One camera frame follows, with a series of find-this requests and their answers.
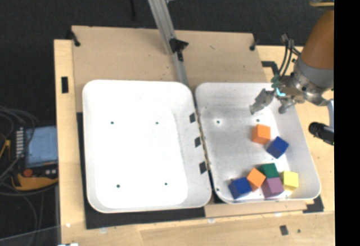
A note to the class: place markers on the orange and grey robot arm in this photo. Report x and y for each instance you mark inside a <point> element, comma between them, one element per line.
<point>319,48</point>

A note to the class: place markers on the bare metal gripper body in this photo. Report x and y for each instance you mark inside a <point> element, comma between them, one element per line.
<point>305,90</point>

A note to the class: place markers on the blue cube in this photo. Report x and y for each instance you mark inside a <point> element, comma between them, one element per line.
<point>278,147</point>
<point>239,188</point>

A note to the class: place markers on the green cube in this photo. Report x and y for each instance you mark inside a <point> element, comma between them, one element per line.
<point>270,170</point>

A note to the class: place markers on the white plastic tray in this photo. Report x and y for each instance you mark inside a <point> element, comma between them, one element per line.
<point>233,149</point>
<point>140,149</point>

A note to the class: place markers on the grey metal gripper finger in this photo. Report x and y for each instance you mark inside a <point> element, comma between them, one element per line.
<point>285,104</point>
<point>261,101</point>

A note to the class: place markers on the yellow cube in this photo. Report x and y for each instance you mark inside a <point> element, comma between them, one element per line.
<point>289,180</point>

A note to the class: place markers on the purple cube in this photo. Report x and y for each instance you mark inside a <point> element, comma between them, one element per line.
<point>272,187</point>

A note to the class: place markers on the orange cube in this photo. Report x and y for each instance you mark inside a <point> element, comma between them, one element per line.
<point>256,178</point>
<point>261,133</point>

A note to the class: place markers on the black cylinder on white bracket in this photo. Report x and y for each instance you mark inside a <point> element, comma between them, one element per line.
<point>320,130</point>

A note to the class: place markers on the pale brown flat board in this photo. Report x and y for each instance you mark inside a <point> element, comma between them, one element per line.
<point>126,53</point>

